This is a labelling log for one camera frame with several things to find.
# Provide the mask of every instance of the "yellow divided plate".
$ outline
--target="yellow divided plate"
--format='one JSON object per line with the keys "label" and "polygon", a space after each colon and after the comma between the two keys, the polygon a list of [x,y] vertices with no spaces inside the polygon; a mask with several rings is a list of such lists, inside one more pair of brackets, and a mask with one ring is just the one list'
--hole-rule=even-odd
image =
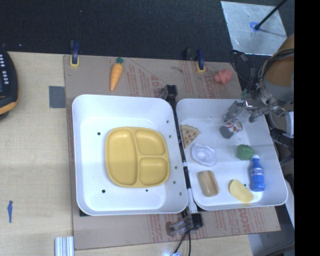
{"label": "yellow divided plate", "polygon": [[110,179],[121,187],[158,186],[170,174],[166,141],[149,128],[112,129],[105,140],[105,161]]}

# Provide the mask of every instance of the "toy carrot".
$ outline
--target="toy carrot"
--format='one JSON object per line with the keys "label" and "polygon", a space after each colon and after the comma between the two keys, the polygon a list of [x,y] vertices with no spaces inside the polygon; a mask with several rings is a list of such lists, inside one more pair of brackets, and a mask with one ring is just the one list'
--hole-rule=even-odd
{"label": "toy carrot", "polygon": [[118,57],[116,59],[116,64],[114,64],[111,69],[110,91],[113,91],[116,88],[116,85],[121,77],[121,74],[124,71],[124,66],[122,66],[123,61],[124,60],[122,58]]}

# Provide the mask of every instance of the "wooden table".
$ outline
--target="wooden table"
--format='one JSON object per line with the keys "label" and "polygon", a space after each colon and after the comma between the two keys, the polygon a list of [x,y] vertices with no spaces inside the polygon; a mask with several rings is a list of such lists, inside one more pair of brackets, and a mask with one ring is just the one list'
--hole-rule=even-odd
{"label": "wooden table", "polygon": [[[9,52],[20,100],[0,121],[0,255],[54,256],[73,235],[67,118],[50,108],[49,87],[65,85],[62,54]],[[12,223],[8,204],[12,201]],[[178,242],[75,251],[76,256],[169,256]],[[179,248],[188,255],[189,242]],[[191,255],[252,255],[247,235],[191,241]]]}

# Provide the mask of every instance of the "pink toy object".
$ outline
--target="pink toy object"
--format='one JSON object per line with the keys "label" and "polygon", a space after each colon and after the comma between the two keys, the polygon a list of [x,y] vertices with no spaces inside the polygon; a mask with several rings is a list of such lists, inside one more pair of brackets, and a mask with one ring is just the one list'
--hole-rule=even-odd
{"label": "pink toy object", "polygon": [[232,73],[229,69],[219,70],[218,74],[214,76],[216,82],[221,82],[223,85],[226,85],[232,78]]}

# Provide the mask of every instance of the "white plastic tray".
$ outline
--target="white plastic tray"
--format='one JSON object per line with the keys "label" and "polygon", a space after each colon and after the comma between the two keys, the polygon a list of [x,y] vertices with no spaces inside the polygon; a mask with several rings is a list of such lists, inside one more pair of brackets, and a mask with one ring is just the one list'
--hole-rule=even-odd
{"label": "white plastic tray", "polygon": [[[184,150],[194,201],[207,211],[282,205],[287,201],[288,190],[265,116],[259,116],[250,123],[249,112],[243,110],[236,117],[242,122],[243,130],[229,139],[220,134],[223,116],[234,101],[236,99],[182,99],[177,103],[179,124],[190,125],[200,131],[200,135]],[[194,161],[191,157],[194,143],[214,149],[217,163],[207,167]],[[237,157],[237,146],[240,144],[249,145],[260,156],[260,164],[264,168],[265,190],[252,191],[254,198],[248,204],[235,199],[228,188],[234,179],[250,187],[251,160]],[[214,173],[219,186],[219,193],[211,197],[203,194],[198,179],[199,172],[207,170]]]}
{"label": "white plastic tray", "polygon": [[[168,102],[160,98],[80,95],[72,103],[76,199],[92,216],[164,214],[183,211],[188,202],[185,175]],[[164,137],[169,154],[168,180],[155,187],[128,188],[108,177],[105,141],[118,127],[154,129]]]}

